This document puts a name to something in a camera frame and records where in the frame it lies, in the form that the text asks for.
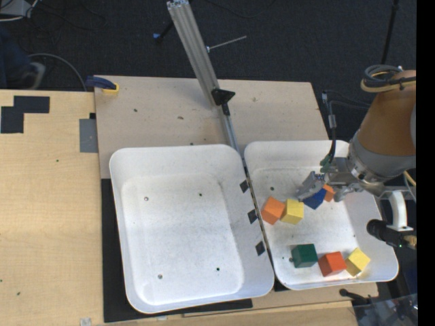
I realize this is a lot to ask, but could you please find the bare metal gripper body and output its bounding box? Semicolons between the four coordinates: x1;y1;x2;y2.
319;157;368;192

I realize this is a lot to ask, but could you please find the blue cube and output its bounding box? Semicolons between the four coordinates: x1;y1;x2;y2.
302;187;328;211

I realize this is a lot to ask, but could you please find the orange cube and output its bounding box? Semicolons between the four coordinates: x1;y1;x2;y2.
317;251;348;278
260;196;286;225
321;183;336;203

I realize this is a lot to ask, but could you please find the yellow cube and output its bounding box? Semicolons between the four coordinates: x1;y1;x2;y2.
344;247;372;277
279;198;305;225

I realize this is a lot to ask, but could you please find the white plastic tray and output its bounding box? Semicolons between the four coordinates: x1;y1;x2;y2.
243;140;400;291
109;143;275;314

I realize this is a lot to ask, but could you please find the green cube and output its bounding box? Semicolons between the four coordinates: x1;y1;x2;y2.
290;243;319;269

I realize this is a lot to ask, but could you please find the thin black and white rod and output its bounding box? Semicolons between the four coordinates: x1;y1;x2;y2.
221;103;273;268

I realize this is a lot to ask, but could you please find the pale wood board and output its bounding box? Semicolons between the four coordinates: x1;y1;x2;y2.
94;75;379;319

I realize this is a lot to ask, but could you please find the black cylinder on white bracket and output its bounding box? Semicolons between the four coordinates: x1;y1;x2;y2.
366;188;416;249

